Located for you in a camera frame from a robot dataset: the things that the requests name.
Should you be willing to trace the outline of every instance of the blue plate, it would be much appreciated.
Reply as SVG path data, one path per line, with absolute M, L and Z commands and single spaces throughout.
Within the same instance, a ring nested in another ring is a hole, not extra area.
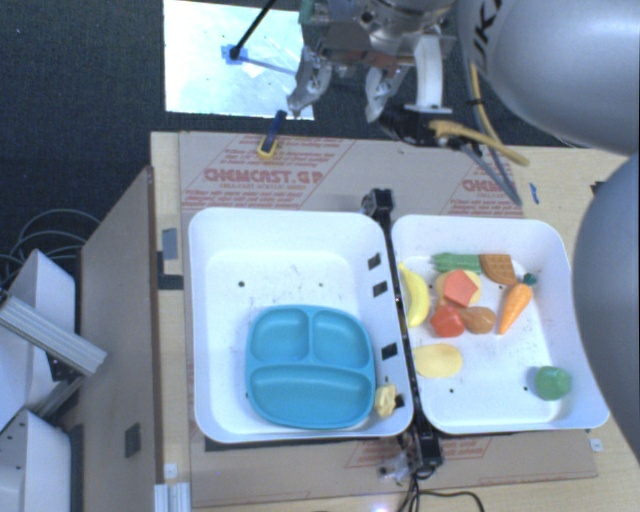
M 375 395 L 375 368 L 362 323 L 337 309 L 275 306 L 249 331 L 249 401 L 263 418 L 307 429 L 351 427 Z

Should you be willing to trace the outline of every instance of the cable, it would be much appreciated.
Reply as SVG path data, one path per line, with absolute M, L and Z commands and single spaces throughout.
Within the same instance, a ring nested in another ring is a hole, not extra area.
M 500 137 L 493 129 L 491 121 L 489 121 L 489 116 L 487 115 L 487 111 L 484 108 L 484 102 L 482 101 L 482 92 L 480 91 L 480 79 L 478 78 L 478 70 L 475 64 L 469 61 L 469 82 L 471 87 L 471 92 L 473 93 L 472 104 L 476 108 L 476 112 L 478 113 L 478 117 L 480 118 L 480 123 L 484 128 L 486 134 L 494 139 L 496 142 L 502 144 Z
M 74 235 L 73 233 L 67 233 L 66 231 L 59 231 L 55 229 L 50 229 L 46 231 L 36 231 L 35 233 L 31 233 L 30 235 L 22 236 L 19 239 L 18 243 L 16 243 L 16 245 L 13 246 L 11 251 L 9 251 L 9 256 L 13 256 L 19 249 L 21 249 L 22 245 L 25 242 L 28 242 L 29 240 L 33 240 L 34 238 L 43 237 L 43 236 L 62 236 L 62 237 L 71 238 L 72 240 L 75 240 L 76 242 L 80 242 L 82 244 L 86 242 L 86 240 L 81 236 Z
M 520 199 L 520 196 L 518 195 L 518 192 L 516 191 L 516 187 L 511 181 L 511 178 L 509 178 L 509 175 L 507 174 L 507 170 L 504 168 L 504 165 L 502 164 L 502 160 L 500 160 L 500 157 L 498 156 L 497 151 L 493 148 L 489 148 L 489 153 L 491 154 L 493 163 L 496 165 L 496 167 L 498 168 L 498 171 L 500 172 L 500 176 L 502 176 L 503 182 L 508 184 L 509 188 L 516 195 L 517 197 L 516 204 L 518 206 L 522 206 L 522 200 Z
M 60 254 L 61 252 L 77 251 L 79 249 L 82 249 L 82 245 L 67 245 L 66 247 L 60 247 L 58 249 L 48 251 L 44 255 L 47 257 L 51 257 L 53 255 Z
M 59 214 L 71 214 L 71 215 L 79 215 L 81 217 L 85 217 L 91 221 L 93 221 L 96 225 L 100 224 L 100 220 L 96 217 L 94 217 L 93 215 L 91 215 L 90 213 L 86 213 L 83 212 L 82 210 L 75 210 L 73 208 L 53 208 L 51 210 L 47 210 L 44 211 L 42 213 L 39 213 L 38 215 L 36 215 L 35 217 L 33 217 L 29 222 L 27 222 L 22 230 L 20 231 L 20 234 L 18 235 L 18 240 L 21 240 L 25 233 L 27 232 L 27 230 L 38 220 L 40 220 L 43 217 L 46 217 L 48 215 L 59 215 Z
M 512 162 L 527 166 L 529 165 L 529 160 L 527 160 L 524 156 L 516 151 L 509 149 L 502 142 L 496 141 L 492 139 L 489 135 L 481 133 L 479 131 L 473 130 L 472 128 L 467 128 L 466 126 L 456 123 L 454 121 L 447 121 L 444 119 L 434 119 L 429 121 L 429 128 L 436 132 L 436 139 L 440 138 L 451 138 L 451 137 L 465 137 L 467 139 L 474 140 L 481 144 L 485 144 L 490 148 L 493 148 L 497 151 L 500 151 L 504 156 L 506 156 Z
M 46 229 L 41 231 L 36 231 L 31 234 L 27 234 L 27 232 L 33 227 L 33 225 L 40 221 L 45 217 L 49 217 L 52 215 L 73 215 L 77 217 L 82 217 L 86 220 L 91 221 L 96 226 L 100 224 L 100 220 L 91 215 L 90 213 L 83 212 L 82 210 L 76 210 L 73 208 L 54 208 L 50 210 L 46 210 L 42 213 L 39 213 L 35 217 L 32 217 L 20 230 L 20 234 L 18 235 L 18 240 L 16 244 L 12 247 L 11 251 L 8 254 L 0 254 L 0 263 L 3 263 L 2 267 L 0 267 L 0 287 L 4 288 L 8 286 L 11 281 L 15 278 L 16 275 L 22 269 L 22 266 L 27 260 L 27 255 L 24 252 L 24 245 L 27 242 L 32 242 L 37 238 L 41 237 L 62 237 L 68 238 L 78 244 L 74 245 L 65 245 L 63 247 L 51 247 L 51 243 L 48 243 L 48 249 L 43 249 L 42 247 L 38 247 L 38 244 L 35 244 L 35 248 L 39 248 L 45 254 L 45 256 L 51 258 L 54 261 L 65 261 L 65 260 L 73 260 L 76 259 L 75 254 L 65 254 L 69 251 L 77 251 L 82 248 L 86 239 L 82 236 L 76 235 L 74 233 L 70 233 L 65 230 L 58 229 Z
M 478 506 L 478 510 L 480 512 L 484 511 L 484 505 L 482 504 L 482 500 L 478 497 L 477 494 L 471 491 L 456 491 L 456 492 L 439 492 L 439 491 L 426 491 L 421 490 L 420 485 L 418 483 L 418 478 L 413 475 L 411 479 L 411 483 L 409 484 L 409 490 L 405 495 L 400 507 L 397 512 L 419 512 L 420 510 L 420 496 L 434 496 L 436 498 L 459 498 L 463 496 L 468 496 L 472 498 L 476 505 Z
M 491 166 L 478 155 L 476 155 L 473 149 L 471 149 L 469 146 L 467 146 L 466 144 L 460 144 L 458 149 L 469 158 L 471 158 L 475 163 L 477 163 L 482 168 L 482 170 L 484 170 L 484 172 L 486 172 L 489 177 L 500 186 L 503 192 L 507 194 L 507 196 L 509 196 L 509 199 L 511 199 L 511 201 L 513 201 L 518 206 L 522 206 L 522 199 L 520 199 L 520 196 L 518 195 L 515 187 L 513 186 L 511 181 L 509 181 L 504 168 L 500 170 L 500 174 L 502 174 L 505 180 L 501 180 L 495 173 L 495 171 L 491 168 Z

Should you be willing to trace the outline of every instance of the black bracket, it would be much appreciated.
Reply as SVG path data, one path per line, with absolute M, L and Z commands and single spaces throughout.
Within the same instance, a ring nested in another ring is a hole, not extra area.
M 606 181 L 596 181 L 593 185 L 591 185 L 591 193 L 595 196 L 596 192 L 600 189 L 602 185 L 604 185 Z
M 158 251 L 157 253 L 157 265 L 159 290 L 184 290 L 183 276 L 164 273 L 164 255 L 162 251 Z
M 140 423 L 134 423 L 124 432 L 124 456 L 126 459 L 133 457 L 142 449 L 142 435 Z
M 60 361 L 57 357 L 52 356 L 48 352 L 47 361 L 49 362 L 49 369 L 51 370 L 51 379 L 54 382 L 60 382 L 62 380 L 71 382 L 75 378 L 80 377 L 80 373 L 71 368 L 71 366 Z

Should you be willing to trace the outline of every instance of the green ball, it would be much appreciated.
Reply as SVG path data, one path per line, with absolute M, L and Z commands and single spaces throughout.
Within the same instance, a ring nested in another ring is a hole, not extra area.
M 555 366 L 540 368 L 535 382 L 536 391 L 543 400 L 558 400 L 571 391 L 571 375 Z

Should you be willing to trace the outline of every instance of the toy tomato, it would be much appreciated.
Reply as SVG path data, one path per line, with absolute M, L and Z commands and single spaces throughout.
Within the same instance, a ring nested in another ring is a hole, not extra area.
M 451 304 L 440 306 L 429 320 L 438 336 L 454 338 L 464 332 L 464 322 L 458 310 Z

